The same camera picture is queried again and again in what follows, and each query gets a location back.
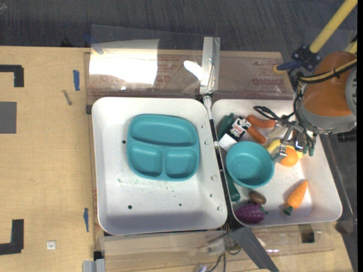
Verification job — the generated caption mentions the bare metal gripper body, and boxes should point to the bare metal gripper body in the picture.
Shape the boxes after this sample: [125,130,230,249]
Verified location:
[282,122,315,147]

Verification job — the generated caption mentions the yellow banana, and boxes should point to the yellow banana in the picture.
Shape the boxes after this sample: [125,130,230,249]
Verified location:
[266,138,284,155]

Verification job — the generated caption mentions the orange toy fruit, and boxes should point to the orange toy fruit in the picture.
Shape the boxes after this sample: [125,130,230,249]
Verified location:
[278,146,299,168]

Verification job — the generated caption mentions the orange toy sausage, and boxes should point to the orange toy sausage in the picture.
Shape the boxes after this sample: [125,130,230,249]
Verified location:
[246,125,268,145]
[246,114,277,129]

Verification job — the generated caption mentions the teal bowl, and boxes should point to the teal bowl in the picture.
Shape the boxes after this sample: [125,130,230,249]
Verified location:
[225,140,276,189]

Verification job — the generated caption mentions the white plastic tray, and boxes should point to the white plastic tray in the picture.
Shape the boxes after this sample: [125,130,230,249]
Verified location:
[211,98,343,228]
[91,96,229,236]

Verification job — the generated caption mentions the orange carrot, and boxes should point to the orange carrot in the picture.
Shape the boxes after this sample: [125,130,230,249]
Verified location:
[282,180,309,216]

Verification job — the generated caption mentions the black and white milk carton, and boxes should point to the black and white milk carton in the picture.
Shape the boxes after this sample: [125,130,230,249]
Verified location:
[217,116,252,152]

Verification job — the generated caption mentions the dark green toy cucumber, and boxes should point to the dark green toy cucumber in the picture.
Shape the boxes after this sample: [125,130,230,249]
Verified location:
[225,173,242,203]

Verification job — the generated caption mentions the green toy pepper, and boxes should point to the green toy pepper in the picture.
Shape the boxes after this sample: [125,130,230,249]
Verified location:
[216,112,237,141]

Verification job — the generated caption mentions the purple grapes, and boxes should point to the purple grapes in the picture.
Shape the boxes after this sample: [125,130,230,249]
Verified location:
[234,203,269,225]

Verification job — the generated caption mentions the teal divided plate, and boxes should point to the teal divided plate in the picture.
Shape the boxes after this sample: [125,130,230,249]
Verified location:
[126,113,201,182]

